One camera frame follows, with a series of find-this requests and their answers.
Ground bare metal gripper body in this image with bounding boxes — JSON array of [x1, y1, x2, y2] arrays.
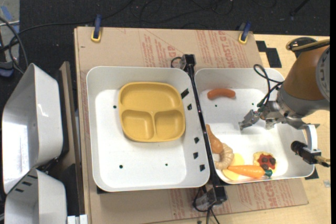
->
[[258, 100, 289, 130]]

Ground white plastic tray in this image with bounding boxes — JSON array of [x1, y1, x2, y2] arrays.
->
[[194, 68, 316, 185], [86, 66, 211, 193]]

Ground beige ribbed croissant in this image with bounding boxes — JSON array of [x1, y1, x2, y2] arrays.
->
[[213, 144, 235, 170]]

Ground yellow round slice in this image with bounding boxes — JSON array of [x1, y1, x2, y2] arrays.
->
[[222, 152, 246, 182]]

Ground orange sausage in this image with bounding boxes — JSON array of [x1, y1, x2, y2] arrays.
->
[[207, 88, 236, 101]]

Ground pizza slice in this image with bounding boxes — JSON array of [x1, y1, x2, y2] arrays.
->
[[253, 151, 277, 174]]

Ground thin black rod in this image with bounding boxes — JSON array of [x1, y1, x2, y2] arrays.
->
[[183, 65, 222, 188]]

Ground orange carrot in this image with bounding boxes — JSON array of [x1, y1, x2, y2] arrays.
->
[[227, 164, 274, 179]]

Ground yellow divided plate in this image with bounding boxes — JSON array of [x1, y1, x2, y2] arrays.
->
[[118, 81, 186, 143]]

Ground brown cardboard board, red print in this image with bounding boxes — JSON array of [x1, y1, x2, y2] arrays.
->
[[73, 26, 309, 224]]

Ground black cylinder on white bracket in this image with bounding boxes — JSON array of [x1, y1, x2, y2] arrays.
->
[[290, 124, 322, 165]]

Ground black block with thin wires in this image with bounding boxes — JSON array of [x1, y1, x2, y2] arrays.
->
[[181, 54, 196, 70], [195, 186, 228, 211]]

